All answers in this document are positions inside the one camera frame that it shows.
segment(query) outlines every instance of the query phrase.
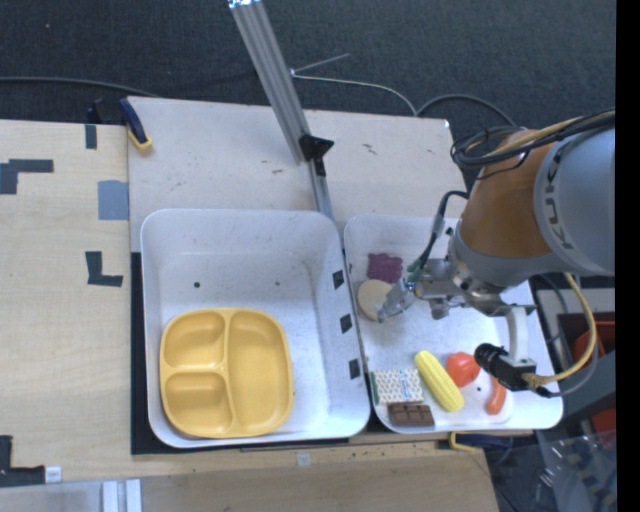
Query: blue and yellow clamp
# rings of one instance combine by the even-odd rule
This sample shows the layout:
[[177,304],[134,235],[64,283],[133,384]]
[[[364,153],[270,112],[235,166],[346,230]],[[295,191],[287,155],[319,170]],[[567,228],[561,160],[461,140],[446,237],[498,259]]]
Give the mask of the blue and yellow clamp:
[[126,98],[121,99],[118,102],[120,112],[124,116],[124,119],[129,127],[127,135],[129,140],[141,151],[146,151],[151,147],[151,137],[147,135],[142,126],[142,122],[136,114],[136,111]]

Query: yellow plate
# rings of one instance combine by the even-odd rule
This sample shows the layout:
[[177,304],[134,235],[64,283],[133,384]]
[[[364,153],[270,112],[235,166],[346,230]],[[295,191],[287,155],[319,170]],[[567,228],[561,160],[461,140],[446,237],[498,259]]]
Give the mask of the yellow plate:
[[275,430],[293,405],[282,327],[247,308],[176,316],[162,335],[160,392],[167,417],[188,435],[246,437]]

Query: yellow corn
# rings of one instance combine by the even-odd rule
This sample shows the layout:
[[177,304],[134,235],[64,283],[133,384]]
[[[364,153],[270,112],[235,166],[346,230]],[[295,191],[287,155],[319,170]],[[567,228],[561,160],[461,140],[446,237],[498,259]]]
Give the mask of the yellow corn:
[[464,405],[464,397],[456,383],[431,352],[421,350],[414,358],[420,375],[431,394],[449,412],[457,411]]

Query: gray metal bar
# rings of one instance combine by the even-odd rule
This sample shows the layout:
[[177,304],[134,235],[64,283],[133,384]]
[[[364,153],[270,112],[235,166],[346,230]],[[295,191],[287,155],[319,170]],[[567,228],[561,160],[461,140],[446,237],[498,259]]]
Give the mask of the gray metal bar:
[[[310,135],[293,80],[276,40],[261,0],[228,0],[240,35],[260,77],[280,128],[296,163],[306,161],[300,138]],[[318,211],[333,220],[333,210],[325,177],[317,162],[309,161],[309,174]]]

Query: beige round object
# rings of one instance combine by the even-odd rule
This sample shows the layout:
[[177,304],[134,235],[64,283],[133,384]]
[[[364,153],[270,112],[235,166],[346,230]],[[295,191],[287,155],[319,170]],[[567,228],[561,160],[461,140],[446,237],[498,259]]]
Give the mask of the beige round object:
[[358,306],[367,318],[378,321],[376,306],[384,303],[387,293],[393,288],[379,279],[369,279],[360,285],[357,293]]

